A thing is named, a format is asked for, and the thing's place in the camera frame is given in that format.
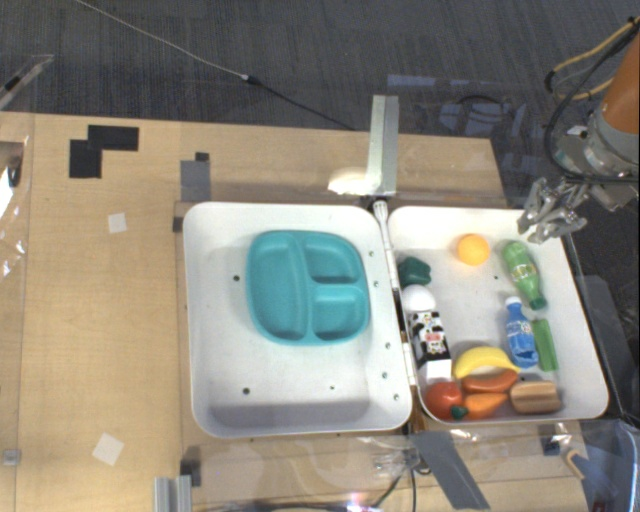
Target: white paper square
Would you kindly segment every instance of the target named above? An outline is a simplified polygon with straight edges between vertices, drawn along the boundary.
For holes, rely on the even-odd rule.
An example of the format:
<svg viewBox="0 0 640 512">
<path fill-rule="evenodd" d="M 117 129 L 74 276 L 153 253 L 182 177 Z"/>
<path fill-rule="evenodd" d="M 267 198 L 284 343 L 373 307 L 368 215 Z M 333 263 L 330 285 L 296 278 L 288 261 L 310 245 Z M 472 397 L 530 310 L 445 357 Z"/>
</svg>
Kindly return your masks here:
<svg viewBox="0 0 640 512">
<path fill-rule="evenodd" d="M 124 213 L 109 215 L 109 233 L 122 233 L 127 230 L 127 218 Z"/>
<path fill-rule="evenodd" d="M 99 461 L 109 464 L 109 466 L 114 466 L 118 457 L 120 457 L 122 448 L 124 448 L 122 441 L 104 432 L 102 436 L 100 436 L 100 440 L 93 450 L 92 455 Z"/>
</svg>

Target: blue bottle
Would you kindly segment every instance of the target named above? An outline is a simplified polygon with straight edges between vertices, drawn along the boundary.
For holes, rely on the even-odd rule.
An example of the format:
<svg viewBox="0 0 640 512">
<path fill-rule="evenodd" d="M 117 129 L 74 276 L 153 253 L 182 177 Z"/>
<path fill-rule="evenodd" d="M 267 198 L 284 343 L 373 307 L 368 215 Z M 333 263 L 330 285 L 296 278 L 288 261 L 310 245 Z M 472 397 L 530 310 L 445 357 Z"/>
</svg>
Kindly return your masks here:
<svg viewBox="0 0 640 512">
<path fill-rule="evenodd" d="M 509 297 L 505 306 L 509 311 L 507 341 L 511 349 L 511 359 L 520 368 L 529 368 L 538 363 L 533 329 L 529 320 L 522 314 L 522 301 L 519 297 Z"/>
</svg>

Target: dark green object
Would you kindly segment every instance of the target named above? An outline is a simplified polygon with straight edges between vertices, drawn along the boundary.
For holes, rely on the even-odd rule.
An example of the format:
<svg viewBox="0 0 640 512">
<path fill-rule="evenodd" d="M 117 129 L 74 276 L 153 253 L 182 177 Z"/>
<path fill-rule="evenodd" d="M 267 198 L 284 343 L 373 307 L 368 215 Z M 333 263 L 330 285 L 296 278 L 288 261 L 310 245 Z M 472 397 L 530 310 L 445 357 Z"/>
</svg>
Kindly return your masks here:
<svg viewBox="0 0 640 512">
<path fill-rule="evenodd" d="M 540 293 L 538 269 L 531 261 L 524 244 L 511 242 L 502 250 L 502 257 L 507 262 L 516 288 L 527 298 L 531 309 L 537 310 L 545 307 L 547 301 Z"/>
<path fill-rule="evenodd" d="M 469 409 L 467 409 L 466 407 L 462 407 L 461 405 L 451 406 L 451 416 L 453 416 L 454 420 L 461 420 L 467 414 L 469 414 Z"/>
<path fill-rule="evenodd" d="M 431 282 L 430 274 L 431 267 L 413 256 L 409 256 L 398 265 L 398 277 L 402 288 L 410 284 L 427 285 Z"/>
<path fill-rule="evenodd" d="M 553 336 L 549 322 L 545 319 L 531 322 L 533 336 L 536 340 L 536 350 L 538 351 L 540 368 L 545 372 L 552 372 L 558 369 L 558 359 L 556 349 L 553 344 Z"/>
</svg>

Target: red tomato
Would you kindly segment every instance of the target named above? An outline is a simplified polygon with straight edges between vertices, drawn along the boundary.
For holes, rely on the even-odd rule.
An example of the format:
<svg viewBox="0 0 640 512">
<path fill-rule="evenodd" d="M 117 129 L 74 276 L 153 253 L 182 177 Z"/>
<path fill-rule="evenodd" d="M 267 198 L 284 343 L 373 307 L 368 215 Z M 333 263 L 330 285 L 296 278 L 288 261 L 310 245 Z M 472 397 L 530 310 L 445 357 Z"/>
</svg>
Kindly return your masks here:
<svg viewBox="0 0 640 512">
<path fill-rule="evenodd" d="M 462 405 L 462 391 L 455 382 L 437 382 L 425 395 L 429 412 L 441 420 L 451 420 L 451 406 Z"/>
</svg>

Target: green bottle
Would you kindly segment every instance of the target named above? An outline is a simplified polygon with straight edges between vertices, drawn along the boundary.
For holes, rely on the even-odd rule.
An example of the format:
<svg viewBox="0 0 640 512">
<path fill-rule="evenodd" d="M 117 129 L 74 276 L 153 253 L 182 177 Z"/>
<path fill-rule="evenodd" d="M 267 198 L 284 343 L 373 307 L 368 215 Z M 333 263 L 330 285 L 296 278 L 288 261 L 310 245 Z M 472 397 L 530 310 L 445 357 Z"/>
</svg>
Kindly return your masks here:
<svg viewBox="0 0 640 512">
<path fill-rule="evenodd" d="M 529 301 L 531 309 L 542 309 L 547 301 L 540 293 L 538 269 L 529 257 L 527 248 L 520 242 L 511 242 L 502 251 L 509 273 L 520 293 Z"/>
</svg>

